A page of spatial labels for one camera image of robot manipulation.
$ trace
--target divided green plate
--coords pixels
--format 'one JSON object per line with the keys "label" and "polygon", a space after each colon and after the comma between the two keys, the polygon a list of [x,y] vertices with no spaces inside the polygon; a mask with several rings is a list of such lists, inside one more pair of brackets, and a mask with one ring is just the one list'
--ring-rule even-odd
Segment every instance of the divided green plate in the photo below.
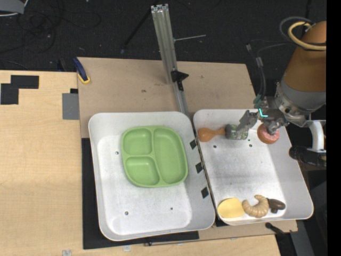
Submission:
{"label": "divided green plate", "polygon": [[139,187],[178,185],[188,174],[181,137],[171,128],[144,126],[128,129],[121,140],[123,166]]}

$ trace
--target black clamp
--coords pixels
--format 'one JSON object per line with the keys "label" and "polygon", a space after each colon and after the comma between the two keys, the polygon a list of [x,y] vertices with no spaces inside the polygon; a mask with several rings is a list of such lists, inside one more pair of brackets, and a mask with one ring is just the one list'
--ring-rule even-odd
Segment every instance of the black clamp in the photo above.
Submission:
{"label": "black clamp", "polygon": [[189,75],[177,70],[173,70],[172,72],[170,72],[170,74],[172,76],[172,81],[177,83],[177,87],[180,91],[183,91],[182,81],[186,79]]}

